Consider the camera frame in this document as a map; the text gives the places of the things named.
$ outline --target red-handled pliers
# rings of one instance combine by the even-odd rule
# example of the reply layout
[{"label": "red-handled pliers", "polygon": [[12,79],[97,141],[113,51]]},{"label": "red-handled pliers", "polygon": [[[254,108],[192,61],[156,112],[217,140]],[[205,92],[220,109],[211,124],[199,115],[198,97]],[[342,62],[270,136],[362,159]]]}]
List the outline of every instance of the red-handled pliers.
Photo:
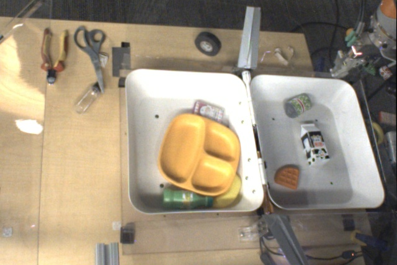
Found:
[{"label": "red-handled pliers", "polygon": [[60,55],[55,62],[54,66],[52,66],[51,63],[51,57],[50,57],[50,43],[51,43],[51,37],[52,33],[50,28],[46,28],[44,30],[44,35],[43,35],[43,44],[42,44],[42,69],[47,72],[47,82],[49,84],[54,84],[55,79],[56,79],[56,72],[62,72],[65,68],[63,62],[66,59],[66,54],[68,51],[68,31],[65,30],[61,34],[61,40],[60,40]]}]

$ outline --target cookie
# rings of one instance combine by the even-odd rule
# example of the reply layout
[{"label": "cookie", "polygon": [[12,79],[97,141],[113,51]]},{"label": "cookie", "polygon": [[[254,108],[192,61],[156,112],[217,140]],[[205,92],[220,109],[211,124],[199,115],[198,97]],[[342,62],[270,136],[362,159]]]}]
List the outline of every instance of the cookie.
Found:
[{"label": "cookie", "polygon": [[274,182],[281,186],[296,190],[299,181],[299,169],[294,166],[282,166],[274,175]]}]

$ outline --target open box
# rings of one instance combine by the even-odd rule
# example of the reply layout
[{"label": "open box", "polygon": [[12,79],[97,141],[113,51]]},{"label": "open box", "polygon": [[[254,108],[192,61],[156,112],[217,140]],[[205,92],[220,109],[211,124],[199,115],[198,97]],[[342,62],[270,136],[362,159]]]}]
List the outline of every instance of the open box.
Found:
[{"label": "open box", "polygon": [[[283,110],[286,99],[307,93],[313,108],[291,119]],[[186,213],[162,206],[166,180],[157,166],[161,142],[171,120],[191,113],[196,100],[225,109],[223,123],[241,144],[237,173],[242,185],[234,205],[194,212],[248,212],[263,201],[262,184],[272,202],[282,209],[357,209],[378,207],[383,186],[359,103],[353,88],[337,79],[258,75],[251,94],[262,157],[261,177],[247,90],[233,74],[135,70],[126,80],[128,119],[128,189],[132,205],[143,213]],[[323,133],[331,159],[308,166],[300,141],[301,122],[312,121]],[[274,183],[276,170],[300,168],[297,190]]]}]

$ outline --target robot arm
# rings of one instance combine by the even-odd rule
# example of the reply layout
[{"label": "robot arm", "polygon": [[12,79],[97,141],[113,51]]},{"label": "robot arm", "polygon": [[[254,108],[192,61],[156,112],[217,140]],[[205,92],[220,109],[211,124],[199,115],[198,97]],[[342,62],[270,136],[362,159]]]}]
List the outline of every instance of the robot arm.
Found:
[{"label": "robot arm", "polygon": [[343,78],[349,71],[368,62],[369,56],[363,54],[364,46],[375,46],[380,55],[396,63],[396,0],[382,0],[375,13],[371,16],[370,26],[364,31],[362,17],[356,28],[347,35],[346,41],[350,50],[347,53],[338,51],[331,74],[335,78]]}]

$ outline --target cable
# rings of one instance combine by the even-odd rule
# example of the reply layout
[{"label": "cable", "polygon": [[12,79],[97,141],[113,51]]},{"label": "cable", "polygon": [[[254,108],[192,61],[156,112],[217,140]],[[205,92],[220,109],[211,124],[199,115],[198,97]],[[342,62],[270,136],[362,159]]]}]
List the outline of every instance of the cable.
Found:
[{"label": "cable", "polygon": [[[259,244],[260,248],[261,248],[261,253],[264,254],[266,252],[269,252],[270,254],[273,255],[277,255],[277,256],[285,256],[282,253],[278,253],[275,252],[273,250],[271,250],[265,243],[265,238],[262,236],[261,240],[260,240],[260,244]],[[344,262],[340,265],[346,265],[351,263],[352,261],[354,261],[356,258],[359,258],[361,256],[363,256],[361,251],[353,251],[353,250],[348,250],[348,251],[344,251],[342,254],[338,255],[338,256],[333,256],[330,258],[318,258],[318,257],[314,257],[314,256],[310,256],[310,255],[305,255],[307,259],[309,260],[315,260],[315,261],[333,261],[335,259],[339,259],[339,258],[343,258],[343,259],[349,259],[347,262]]]},{"label": "cable", "polygon": [[[337,25],[337,24],[339,24],[339,3],[337,0],[334,0],[334,2],[335,2],[335,12],[336,12],[336,23],[335,24]],[[328,59],[331,64],[332,64],[331,50],[332,50],[332,47],[334,46],[336,31],[337,31],[337,27],[335,26],[334,32],[332,33],[332,37],[331,37],[331,43],[329,44],[329,49],[328,49]]]},{"label": "cable", "polygon": [[260,245],[259,245],[260,247],[261,247],[261,253],[263,254],[263,253],[265,253],[266,251],[268,251],[270,254],[273,254],[273,255],[277,255],[277,256],[284,256],[284,254],[281,254],[281,253],[277,253],[277,252],[275,252],[275,251],[272,251],[267,245],[266,245],[266,243],[265,243],[265,238],[262,236],[261,237],[261,242],[260,242]]},{"label": "cable", "polygon": [[363,29],[363,22],[364,22],[364,15],[365,15],[365,7],[367,5],[367,0],[359,0],[360,1],[360,10],[359,10],[359,16],[357,18],[357,21],[355,23],[355,33],[361,34],[362,29]]},{"label": "cable", "polygon": [[361,254],[361,255],[354,256],[353,258],[350,258],[347,262],[344,262],[344,263],[339,264],[339,265],[350,264],[351,262],[355,261],[357,258],[361,258],[362,256],[363,256],[362,254]]},{"label": "cable", "polygon": [[325,50],[329,50],[329,47],[318,48],[315,51],[313,51],[312,53],[310,53],[310,56],[313,56],[313,55],[317,54],[318,52],[325,51]]},{"label": "cable", "polygon": [[309,21],[309,22],[304,22],[304,23],[302,23],[302,24],[300,24],[300,25],[297,25],[296,27],[294,27],[293,29],[291,29],[290,32],[295,32],[295,31],[297,31],[297,30],[299,30],[299,29],[301,29],[301,28],[303,28],[303,27],[305,27],[305,26],[307,26],[307,25],[313,25],[313,24],[314,24],[314,25],[316,25],[316,24],[331,25],[331,26],[338,27],[338,28],[341,28],[341,29],[344,29],[344,30],[347,30],[347,29],[348,29],[348,28],[345,27],[344,25],[333,24],[332,22]]},{"label": "cable", "polygon": [[370,101],[375,95],[377,95],[386,85],[392,83],[392,78],[387,79],[381,85],[379,85],[371,94],[367,96],[367,101]]}]

